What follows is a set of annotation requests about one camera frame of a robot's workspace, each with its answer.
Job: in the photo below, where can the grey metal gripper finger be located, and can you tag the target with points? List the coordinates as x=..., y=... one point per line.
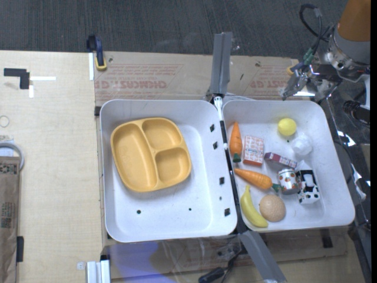
x=304, y=81
x=291, y=85

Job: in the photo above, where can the orange and white carton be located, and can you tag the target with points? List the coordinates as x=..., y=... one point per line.
x=253, y=150

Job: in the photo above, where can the white plastic tray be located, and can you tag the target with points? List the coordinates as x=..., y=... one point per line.
x=330, y=193
x=165, y=214

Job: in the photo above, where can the brown paper bag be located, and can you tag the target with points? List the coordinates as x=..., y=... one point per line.
x=9, y=217

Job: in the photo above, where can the orange carrot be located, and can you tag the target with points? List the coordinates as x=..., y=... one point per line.
x=254, y=178
x=235, y=140

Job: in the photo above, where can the beige round bread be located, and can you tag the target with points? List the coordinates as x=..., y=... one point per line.
x=272, y=208

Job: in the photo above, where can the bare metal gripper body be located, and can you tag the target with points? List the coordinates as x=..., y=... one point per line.
x=338, y=65

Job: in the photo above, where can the white can with orange print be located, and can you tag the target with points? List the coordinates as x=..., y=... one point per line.
x=288, y=181

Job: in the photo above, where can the black and white carton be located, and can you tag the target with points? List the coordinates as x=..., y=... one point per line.
x=309, y=187

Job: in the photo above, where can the purple and white packet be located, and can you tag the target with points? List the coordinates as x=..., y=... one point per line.
x=279, y=159

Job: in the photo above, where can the black cylinder on white bracket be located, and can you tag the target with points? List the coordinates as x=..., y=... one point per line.
x=356, y=111

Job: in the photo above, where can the yellow divided plate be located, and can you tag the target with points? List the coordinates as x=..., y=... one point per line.
x=132, y=155

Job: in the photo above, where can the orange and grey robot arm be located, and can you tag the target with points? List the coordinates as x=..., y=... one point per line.
x=355, y=13

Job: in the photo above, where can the clear tape roll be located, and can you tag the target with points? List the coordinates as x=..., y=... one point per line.
x=18, y=153

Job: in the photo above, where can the yellow banana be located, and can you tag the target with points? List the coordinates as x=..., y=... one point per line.
x=250, y=211

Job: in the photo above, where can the brown cardboard board, red print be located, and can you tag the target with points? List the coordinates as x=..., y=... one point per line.
x=176, y=78

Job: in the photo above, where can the yellow ball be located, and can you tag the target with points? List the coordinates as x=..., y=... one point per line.
x=287, y=126

